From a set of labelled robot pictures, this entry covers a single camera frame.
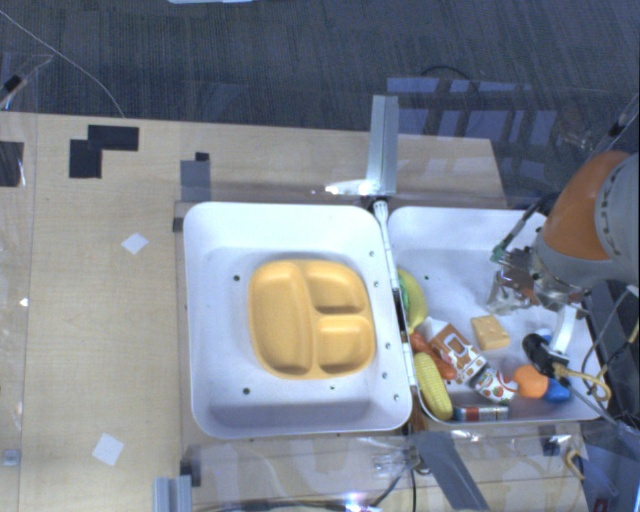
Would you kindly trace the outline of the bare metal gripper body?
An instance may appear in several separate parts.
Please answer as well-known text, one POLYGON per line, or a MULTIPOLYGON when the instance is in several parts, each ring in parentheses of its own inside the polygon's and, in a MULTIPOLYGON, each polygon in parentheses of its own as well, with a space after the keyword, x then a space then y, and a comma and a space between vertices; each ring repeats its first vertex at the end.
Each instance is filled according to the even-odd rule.
POLYGON ((565 283, 555 277, 531 247, 505 252, 499 259, 503 287, 518 290, 550 311, 565 306, 580 307, 586 289, 565 283))

